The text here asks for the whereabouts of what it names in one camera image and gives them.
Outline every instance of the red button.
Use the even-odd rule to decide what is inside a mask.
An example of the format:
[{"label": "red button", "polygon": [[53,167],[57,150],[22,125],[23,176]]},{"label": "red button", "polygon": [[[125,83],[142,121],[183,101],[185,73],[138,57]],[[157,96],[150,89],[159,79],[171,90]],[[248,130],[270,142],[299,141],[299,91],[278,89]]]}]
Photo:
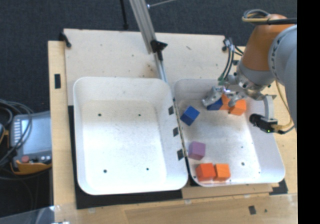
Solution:
[{"label": "red button", "polygon": [[22,163],[26,164],[26,163],[29,163],[30,158],[29,158],[29,156],[23,156],[23,157],[21,158],[21,161],[22,161]]}]

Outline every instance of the black floor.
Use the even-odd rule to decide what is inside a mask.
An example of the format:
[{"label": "black floor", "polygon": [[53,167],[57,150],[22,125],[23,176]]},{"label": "black floor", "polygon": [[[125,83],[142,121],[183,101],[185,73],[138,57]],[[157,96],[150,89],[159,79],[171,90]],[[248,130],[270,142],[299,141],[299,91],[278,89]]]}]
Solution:
[{"label": "black floor", "polygon": [[[124,1],[129,30],[137,31]],[[220,34],[245,45],[253,29],[241,21],[245,10],[296,17],[297,1],[178,0],[151,8],[150,15],[156,32]],[[58,40],[64,28],[119,30],[123,23],[119,0],[0,0],[0,99],[23,103],[34,112],[49,110],[48,40]],[[27,185],[36,208],[51,204],[48,174]],[[25,184],[0,180],[0,217],[28,211],[30,203]]]}]

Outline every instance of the blue cube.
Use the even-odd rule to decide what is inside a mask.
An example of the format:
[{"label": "blue cube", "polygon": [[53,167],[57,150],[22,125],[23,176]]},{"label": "blue cube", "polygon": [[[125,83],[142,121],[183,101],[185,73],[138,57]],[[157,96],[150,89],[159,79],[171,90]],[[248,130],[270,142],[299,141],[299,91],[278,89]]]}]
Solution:
[{"label": "blue cube", "polygon": [[217,102],[208,105],[207,110],[220,110],[221,106],[223,106],[222,99],[220,98]]},{"label": "blue cube", "polygon": [[180,119],[185,122],[188,126],[190,126],[194,120],[197,118],[200,112],[194,109],[192,106],[188,106],[188,108],[184,111]]}]

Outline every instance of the white tray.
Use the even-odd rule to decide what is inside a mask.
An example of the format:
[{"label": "white tray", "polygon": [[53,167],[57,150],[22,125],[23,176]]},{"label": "white tray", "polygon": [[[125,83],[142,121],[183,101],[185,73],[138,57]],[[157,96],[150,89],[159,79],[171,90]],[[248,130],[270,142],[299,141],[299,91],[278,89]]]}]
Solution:
[{"label": "white tray", "polygon": [[[187,151],[192,141],[206,144],[204,158],[188,158],[194,181],[204,187],[280,182],[285,168],[273,134],[249,122],[252,113],[265,114],[263,102],[246,99],[247,111],[241,116],[223,110],[208,111],[201,100],[217,84],[216,80],[183,79],[174,87],[179,116],[189,105],[200,112],[190,126],[180,121]],[[199,182],[196,167],[200,163],[228,163],[231,177],[226,182]]]},{"label": "white tray", "polygon": [[73,88],[77,180],[91,195],[170,191],[188,180],[169,86],[83,77]]}]

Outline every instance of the robotic arm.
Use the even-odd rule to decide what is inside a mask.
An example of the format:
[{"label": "robotic arm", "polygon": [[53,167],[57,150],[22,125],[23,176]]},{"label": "robotic arm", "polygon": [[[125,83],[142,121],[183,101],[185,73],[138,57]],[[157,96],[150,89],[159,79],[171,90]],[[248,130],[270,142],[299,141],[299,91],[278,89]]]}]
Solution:
[{"label": "robotic arm", "polygon": [[[280,126],[274,118],[275,95],[262,94],[265,87],[276,81],[285,87],[288,111],[297,129],[297,19],[254,9],[246,11],[242,20],[254,24],[255,28],[237,71],[229,74],[230,64],[229,70],[219,78],[219,86],[213,87],[202,100],[204,106],[215,103],[222,94],[230,99],[229,107],[246,97],[263,100],[265,115],[252,114],[250,122],[265,132],[285,133],[283,129],[291,124]],[[235,46],[230,39],[224,43],[229,49],[229,63],[233,61]]]}]

